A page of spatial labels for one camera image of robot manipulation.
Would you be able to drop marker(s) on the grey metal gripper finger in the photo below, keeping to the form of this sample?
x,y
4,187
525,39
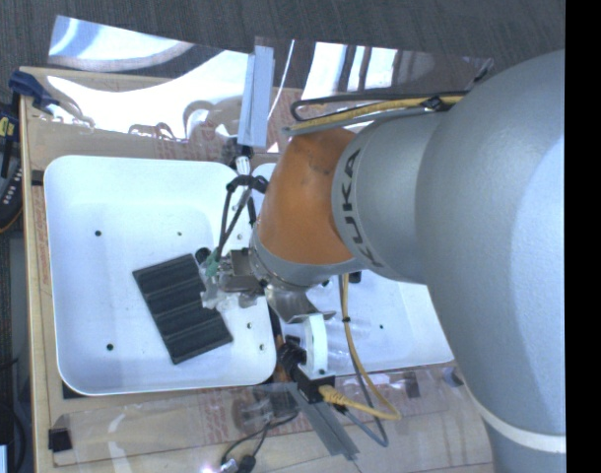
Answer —
x,y
211,284
213,303

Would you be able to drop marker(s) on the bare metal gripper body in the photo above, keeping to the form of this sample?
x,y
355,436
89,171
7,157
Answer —
x,y
241,274

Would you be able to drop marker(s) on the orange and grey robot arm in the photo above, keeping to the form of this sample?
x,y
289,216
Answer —
x,y
458,224

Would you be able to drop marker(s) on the black ribbed rectangular block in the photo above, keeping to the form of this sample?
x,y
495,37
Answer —
x,y
182,308

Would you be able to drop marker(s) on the white plastic tray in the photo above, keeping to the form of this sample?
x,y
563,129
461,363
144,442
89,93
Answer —
x,y
123,200
404,323

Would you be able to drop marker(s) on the brown cardboard board red print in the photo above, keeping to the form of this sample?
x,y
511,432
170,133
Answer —
x,y
39,274

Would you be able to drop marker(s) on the black cylinder on white bracket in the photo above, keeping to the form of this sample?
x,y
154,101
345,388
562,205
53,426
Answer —
x,y
315,343

